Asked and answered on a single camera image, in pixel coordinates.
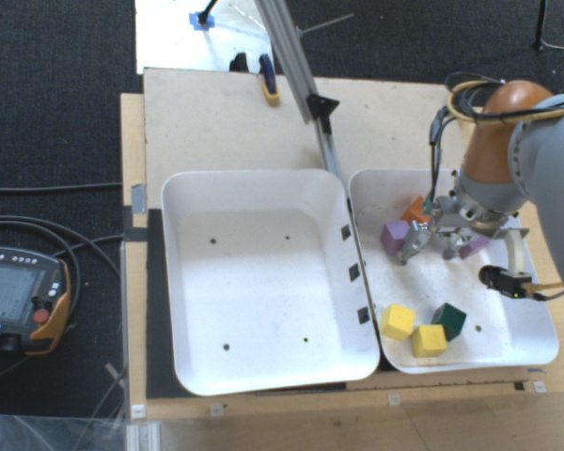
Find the wooden table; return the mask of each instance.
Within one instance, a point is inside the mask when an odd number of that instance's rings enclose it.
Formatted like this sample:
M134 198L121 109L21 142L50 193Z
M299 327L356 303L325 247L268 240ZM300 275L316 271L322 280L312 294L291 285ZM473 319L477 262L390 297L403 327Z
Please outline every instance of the wooden table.
M428 167L427 133L445 99L441 86L340 79L317 79L317 84L322 95L341 101L333 129L345 184L362 168ZM251 75L147 70L145 95L121 96L124 205L132 204L132 186L145 183L148 208L158 209L163 181L184 170L320 166L315 131L300 119L284 78L278 85L282 102L272 108ZM456 125L446 132L445 167L459 166L471 130ZM531 229L527 242L540 281L555 282L533 206L523 208L521 221ZM146 225L146 213L133 214L134 227ZM146 263L146 243L126 242L128 415L182 420L162 425L164 449L177 448L177 440L192 443L188 449L282 449L283 444L285 449L380 449L381 443L389 446L384 449L546 449L541 445L553 435L558 439L553 448L562 449L564 299L548 303L559 354L539 369L385 372L339 392L147 399ZM542 381L547 393L535 393L533 381ZM522 382L524 391L516 390L515 382ZM224 417L211 417L214 413ZM480 447L470 441L476 436Z

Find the purple cube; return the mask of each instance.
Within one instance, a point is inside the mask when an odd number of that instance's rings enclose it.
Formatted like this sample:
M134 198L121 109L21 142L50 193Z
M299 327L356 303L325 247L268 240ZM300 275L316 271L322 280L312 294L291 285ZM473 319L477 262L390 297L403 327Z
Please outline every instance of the purple cube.
M475 254L480 249L482 249L485 245L487 245L487 242L489 242L489 240L486 237L478 236L473 241L470 241L468 245L465 245L460 249L460 257L462 259L466 259L467 257L470 257L471 255Z
M383 243L384 250L390 256L395 255L405 243L405 236L410 231L410 225L407 221L389 222L384 226L380 240Z

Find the empty white tray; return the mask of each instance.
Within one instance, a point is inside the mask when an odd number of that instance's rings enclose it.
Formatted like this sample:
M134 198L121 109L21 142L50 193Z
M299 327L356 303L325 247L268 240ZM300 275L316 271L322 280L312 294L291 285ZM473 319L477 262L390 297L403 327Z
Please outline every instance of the empty white tray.
M162 205L175 370L189 391L358 380L376 369L379 345L335 177L185 172L165 183Z
M451 188L452 177L442 171L438 194ZM512 300L478 281L485 264L508 267L503 241L491 241L467 259L449 261L434 240L402 266L383 249L380 235L385 223L397 221L419 195L431 187L430 171L364 170L350 182L350 195L366 262L368 288L376 320L391 303L415 310L415 325L429 324L437 307L451 303L466 313L462 334L448 343L437 358L415 358L409 338L397 341L383 337L389 362L407 373L427 373L502 365L543 365L557 354L556 330L545 303ZM509 220L508 227L520 227ZM534 269L525 249L525 265Z

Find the green cube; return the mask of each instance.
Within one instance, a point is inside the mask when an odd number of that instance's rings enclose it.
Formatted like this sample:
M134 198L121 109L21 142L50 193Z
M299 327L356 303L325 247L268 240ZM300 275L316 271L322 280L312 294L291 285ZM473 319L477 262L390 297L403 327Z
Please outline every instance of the green cube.
M441 324L443 326L445 338L448 342L460 335L465 321L466 313L449 303L444 303L434 312L431 324Z

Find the red button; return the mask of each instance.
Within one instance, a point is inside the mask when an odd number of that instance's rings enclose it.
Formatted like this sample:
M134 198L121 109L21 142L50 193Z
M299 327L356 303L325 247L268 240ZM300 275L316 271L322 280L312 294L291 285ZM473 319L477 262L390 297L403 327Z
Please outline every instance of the red button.
M39 324L40 326L42 324L45 324L48 321L48 318L50 317L50 314L48 314L48 311L46 309L38 309L33 316L33 320L36 324Z

